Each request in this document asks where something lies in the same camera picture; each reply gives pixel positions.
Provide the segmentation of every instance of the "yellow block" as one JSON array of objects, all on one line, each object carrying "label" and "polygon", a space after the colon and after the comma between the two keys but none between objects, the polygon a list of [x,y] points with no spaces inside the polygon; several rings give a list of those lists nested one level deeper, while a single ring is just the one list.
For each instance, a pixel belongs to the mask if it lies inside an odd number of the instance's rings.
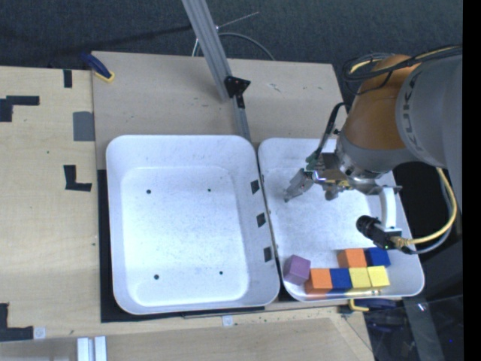
[{"label": "yellow block", "polygon": [[369,266],[368,274],[372,287],[379,289],[390,285],[385,266]]},{"label": "yellow block", "polygon": [[368,268],[349,268],[352,291],[369,290],[372,288]]}]

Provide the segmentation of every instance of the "orange block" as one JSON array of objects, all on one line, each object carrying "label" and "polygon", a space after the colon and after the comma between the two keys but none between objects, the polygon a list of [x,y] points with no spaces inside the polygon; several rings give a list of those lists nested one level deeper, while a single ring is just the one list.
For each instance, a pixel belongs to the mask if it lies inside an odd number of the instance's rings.
[{"label": "orange block", "polygon": [[363,249],[345,249],[337,255],[337,263],[341,268],[366,268],[366,256]]},{"label": "orange block", "polygon": [[329,269],[312,268],[304,288],[307,294],[324,294],[332,290],[332,279]]}]

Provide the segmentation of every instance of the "white tray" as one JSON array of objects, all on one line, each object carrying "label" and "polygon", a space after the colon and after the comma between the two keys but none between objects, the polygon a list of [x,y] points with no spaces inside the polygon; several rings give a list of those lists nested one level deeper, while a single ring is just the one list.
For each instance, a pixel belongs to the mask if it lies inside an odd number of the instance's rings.
[{"label": "white tray", "polygon": [[106,159],[113,294],[122,309],[246,308],[276,298],[280,281],[248,141],[124,135]]},{"label": "white tray", "polygon": [[[381,219],[378,196],[365,196],[357,190],[344,191],[326,201],[321,186],[314,185],[303,195],[285,203],[283,191],[296,172],[305,167],[305,159],[318,147],[318,139],[272,138],[259,146],[259,166],[264,179],[265,197],[270,211],[271,227],[281,267],[296,254],[311,261],[311,268],[337,268],[337,252],[355,247],[373,247],[355,227],[361,215]],[[395,185],[392,174],[379,184]],[[396,226],[403,237],[411,237],[399,195],[395,197]],[[383,297],[414,296],[424,287],[424,274],[418,256],[390,250],[391,265],[387,268],[391,285],[382,289]],[[284,282],[289,294],[302,302],[339,300],[352,296],[312,296],[298,286]],[[369,297],[360,294],[356,298]]]}]

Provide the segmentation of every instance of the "block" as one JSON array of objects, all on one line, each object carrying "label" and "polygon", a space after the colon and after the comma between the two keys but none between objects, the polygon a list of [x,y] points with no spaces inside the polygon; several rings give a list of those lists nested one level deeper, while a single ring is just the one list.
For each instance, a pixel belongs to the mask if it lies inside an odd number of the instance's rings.
[{"label": "block", "polygon": [[352,291],[365,291],[372,288],[368,268],[349,268],[349,276],[351,277]]},{"label": "block", "polygon": [[337,255],[337,263],[341,268],[365,268],[368,267],[364,250],[345,249]]},{"label": "block", "polygon": [[351,276],[349,275],[349,269],[347,268],[331,268],[332,292],[344,293],[347,290],[352,289]]},{"label": "block", "polygon": [[380,247],[369,247],[364,250],[364,254],[368,266],[385,266],[387,268],[391,265],[388,251],[383,250]]},{"label": "block", "polygon": [[374,289],[389,286],[389,277],[385,266],[368,266],[369,279]]},{"label": "block", "polygon": [[332,290],[331,272],[329,268],[312,268],[309,279],[304,284],[307,294],[326,294]]},{"label": "block", "polygon": [[309,279],[310,260],[292,255],[284,263],[284,280],[295,285],[302,285]]}]

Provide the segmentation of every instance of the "gray tape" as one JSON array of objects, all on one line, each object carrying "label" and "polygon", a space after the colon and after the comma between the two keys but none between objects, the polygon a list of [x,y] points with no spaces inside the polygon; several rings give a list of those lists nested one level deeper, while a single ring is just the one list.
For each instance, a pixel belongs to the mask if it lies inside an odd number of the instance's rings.
[{"label": "gray tape", "polygon": [[74,112],[74,141],[94,141],[93,114],[88,111]]}]

